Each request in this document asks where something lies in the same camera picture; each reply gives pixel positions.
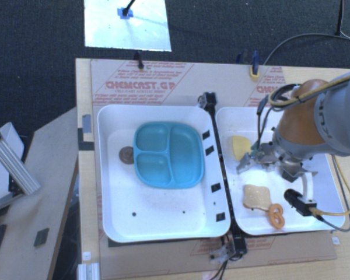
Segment brown cardboard board red print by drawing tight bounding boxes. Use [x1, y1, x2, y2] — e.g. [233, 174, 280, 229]
[90, 58, 350, 280]

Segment blue divided plate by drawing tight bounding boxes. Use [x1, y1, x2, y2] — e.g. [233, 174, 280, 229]
[133, 121, 205, 190]

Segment black cylinder on white bracket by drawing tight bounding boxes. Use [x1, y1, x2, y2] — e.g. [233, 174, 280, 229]
[283, 170, 318, 217]

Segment brown round biscuit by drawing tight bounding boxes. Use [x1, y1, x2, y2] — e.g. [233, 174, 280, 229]
[118, 146, 136, 166]

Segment orange pretzel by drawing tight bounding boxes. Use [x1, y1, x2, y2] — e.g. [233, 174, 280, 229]
[267, 203, 285, 230]

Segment thin black and white rod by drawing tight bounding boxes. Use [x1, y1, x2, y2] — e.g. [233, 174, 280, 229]
[205, 103, 243, 239]

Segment yellow wedge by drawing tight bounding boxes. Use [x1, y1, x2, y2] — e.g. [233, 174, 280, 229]
[231, 135, 252, 161]

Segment black block with thin wires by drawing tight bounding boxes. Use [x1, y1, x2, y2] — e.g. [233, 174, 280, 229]
[231, 234, 249, 257]
[197, 91, 218, 111]

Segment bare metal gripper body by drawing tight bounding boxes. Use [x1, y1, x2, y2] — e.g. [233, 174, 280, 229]
[252, 141, 319, 183]

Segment beige bread slice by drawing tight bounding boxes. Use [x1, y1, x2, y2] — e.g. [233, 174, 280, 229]
[242, 184, 272, 211]

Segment white plastic tray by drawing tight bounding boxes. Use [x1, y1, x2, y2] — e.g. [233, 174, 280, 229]
[96, 103, 233, 244]
[215, 106, 347, 236]

